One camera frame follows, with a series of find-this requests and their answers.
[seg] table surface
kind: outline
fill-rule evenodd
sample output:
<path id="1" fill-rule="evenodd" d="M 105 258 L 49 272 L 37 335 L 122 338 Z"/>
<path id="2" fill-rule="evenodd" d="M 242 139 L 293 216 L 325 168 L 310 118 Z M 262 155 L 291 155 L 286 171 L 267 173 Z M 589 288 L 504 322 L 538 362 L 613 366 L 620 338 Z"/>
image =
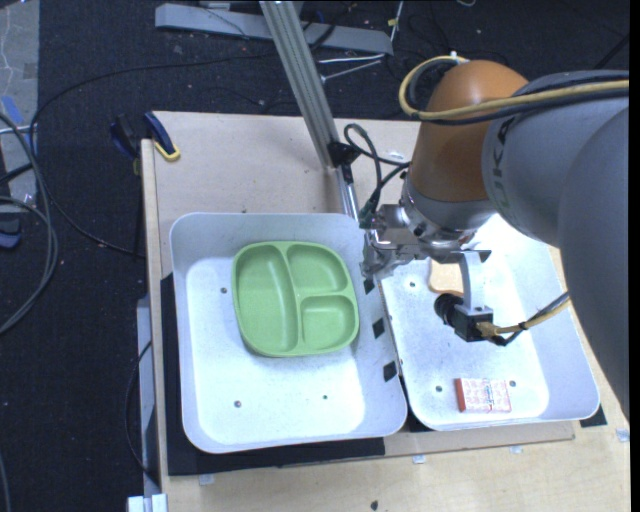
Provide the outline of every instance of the table surface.
<path id="1" fill-rule="evenodd" d="M 142 145 L 142 176 L 153 339 L 160 488 L 169 510 L 193 511 L 496 511 L 630 510 L 629 431 L 621 409 L 584 342 L 607 424 L 557 422 L 457 432 L 399 432 L 378 459 L 220 473 L 212 485 L 167 473 L 160 280 L 171 273 L 169 230 L 194 211 L 340 212 L 335 175 L 322 169 L 302 118 L 156 112 L 181 157 L 167 162 Z M 418 124 L 358 122 L 382 157 L 409 160 Z M 352 166 L 361 202 L 375 184 L 371 160 Z M 396 202 L 401 182 L 383 191 Z M 557 251 L 552 257 L 561 275 Z M 460 289 L 455 266 L 439 266 L 438 288 Z M 578 331 L 584 341 L 579 324 Z M 412 455 L 426 454 L 423 463 Z"/>

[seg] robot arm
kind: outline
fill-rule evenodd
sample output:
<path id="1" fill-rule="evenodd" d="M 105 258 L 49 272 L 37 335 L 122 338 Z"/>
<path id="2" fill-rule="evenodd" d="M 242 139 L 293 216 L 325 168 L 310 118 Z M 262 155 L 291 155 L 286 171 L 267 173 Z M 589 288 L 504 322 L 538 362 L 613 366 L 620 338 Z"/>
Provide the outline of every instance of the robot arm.
<path id="1" fill-rule="evenodd" d="M 422 112 L 404 95 L 432 65 L 448 70 Z M 498 212 L 559 248 L 580 323 L 629 418 L 628 73 L 527 82 L 497 63 L 443 57 L 407 76 L 400 102 L 424 122 L 398 204 L 364 226 L 363 273 L 384 278 L 424 258 L 467 265 L 466 244 Z M 487 102 L 496 108 L 477 108 Z M 452 309 L 436 311 L 446 321 Z M 481 320 L 471 317 L 471 328 Z"/>

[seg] green divided plate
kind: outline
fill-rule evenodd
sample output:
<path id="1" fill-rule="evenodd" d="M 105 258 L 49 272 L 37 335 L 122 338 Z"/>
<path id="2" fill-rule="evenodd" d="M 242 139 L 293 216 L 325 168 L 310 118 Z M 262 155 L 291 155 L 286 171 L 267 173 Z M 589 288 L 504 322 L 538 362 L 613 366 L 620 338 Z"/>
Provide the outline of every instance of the green divided plate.
<path id="1" fill-rule="evenodd" d="M 328 247 L 262 242 L 233 260 L 233 304 L 244 342 L 272 357 L 325 354 L 358 334 L 349 271 Z"/>

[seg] black floor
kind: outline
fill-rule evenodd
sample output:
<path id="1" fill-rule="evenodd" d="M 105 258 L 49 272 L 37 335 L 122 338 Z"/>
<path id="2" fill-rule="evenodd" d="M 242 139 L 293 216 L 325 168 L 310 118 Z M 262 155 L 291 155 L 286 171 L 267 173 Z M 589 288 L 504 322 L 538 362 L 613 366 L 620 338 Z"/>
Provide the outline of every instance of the black floor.
<path id="1" fill-rule="evenodd" d="M 146 289 L 144 260 L 127 254 L 140 180 L 112 144 L 110 123 L 124 113 L 144 133 L 141 116 L 153 109 L 299 114 L 272 43 L 156 30 L 160 3 L 41 0 L 38 158 L 57 204 L 108 244 L 79 234 L 54 209 L 56 273 L 0 337 L 0 452 L 14 511 L 124 510 L 128 496 L 142 493 L 124 432 L 136 301 Z M 388 30 L 397 3 L 347 6 L 307 2 L 303 17 Z M 629 0 L 406 2 L 395 57 L 328 81 L 327 97 L 336 117 L 405 119 L 399 80 L 450 50 L 506 63 L 528 79 L 591 69 L 629 33 L 629 10 Z M 628 44 L 606 67 L 629 68 Z M 22 217 L 21 245 L 0 251 L 0 322 L 35 288 L 44 264 L 42 222 Z"/>

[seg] yellow and black clamp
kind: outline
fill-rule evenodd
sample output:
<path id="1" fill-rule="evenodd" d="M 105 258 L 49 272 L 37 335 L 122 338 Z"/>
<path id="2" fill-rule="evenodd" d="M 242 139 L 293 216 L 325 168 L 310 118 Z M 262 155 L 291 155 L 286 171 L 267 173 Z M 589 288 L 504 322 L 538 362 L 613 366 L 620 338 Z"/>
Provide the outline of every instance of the yellow and black clamp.
<path id="1" fill-rule="evenodd" d="M 147 112 L 144 115 L 144 122 L 151 131 L 154 146 L 163 158 L 169 162 L 180 158 L 178 146 L 171 141 L 167 130 L 152 112 Z"/>

